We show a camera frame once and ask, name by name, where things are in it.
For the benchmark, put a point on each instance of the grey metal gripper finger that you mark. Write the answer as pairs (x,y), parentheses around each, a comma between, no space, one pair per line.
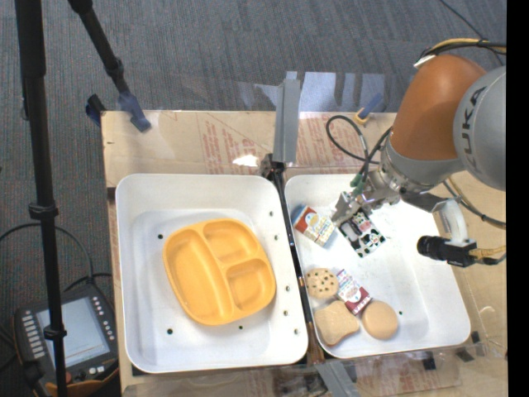
(362,207)
(341,208)

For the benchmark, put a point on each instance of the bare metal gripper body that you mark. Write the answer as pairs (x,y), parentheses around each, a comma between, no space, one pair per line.
(386,186)

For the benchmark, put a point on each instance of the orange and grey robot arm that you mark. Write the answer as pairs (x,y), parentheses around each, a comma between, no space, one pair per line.
(434,110)

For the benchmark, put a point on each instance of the black and white cow carton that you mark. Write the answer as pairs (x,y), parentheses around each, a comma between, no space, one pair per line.
(365,238)

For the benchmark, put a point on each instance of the blue and red carton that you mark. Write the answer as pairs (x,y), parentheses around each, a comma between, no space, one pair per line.
(312,223)

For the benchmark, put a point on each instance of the chocolate chip biscuit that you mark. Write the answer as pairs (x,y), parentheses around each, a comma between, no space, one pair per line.
(321,283)

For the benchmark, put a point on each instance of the red and white carton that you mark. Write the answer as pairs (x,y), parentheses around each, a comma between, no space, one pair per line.
(352,293)

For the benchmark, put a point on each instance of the white plastic tray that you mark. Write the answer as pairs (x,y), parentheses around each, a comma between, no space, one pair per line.
(417,288)
(149,296)

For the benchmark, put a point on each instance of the round tan bun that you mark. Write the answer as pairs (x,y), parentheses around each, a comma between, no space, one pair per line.
(380,320)

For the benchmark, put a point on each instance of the tan bread slice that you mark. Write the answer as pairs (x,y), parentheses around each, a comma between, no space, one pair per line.
(335,323)

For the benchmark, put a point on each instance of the orange divided plate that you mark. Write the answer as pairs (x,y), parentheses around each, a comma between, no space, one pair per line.
(215,271)

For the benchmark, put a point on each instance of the brown cardboard board, red print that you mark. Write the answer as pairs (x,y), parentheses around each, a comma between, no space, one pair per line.
(186,143)

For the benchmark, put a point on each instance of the black tripod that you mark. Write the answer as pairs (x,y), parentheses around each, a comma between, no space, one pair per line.
(39,139)

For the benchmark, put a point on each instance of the black cylinder on white bracket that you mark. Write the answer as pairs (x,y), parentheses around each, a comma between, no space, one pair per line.
(444,250)

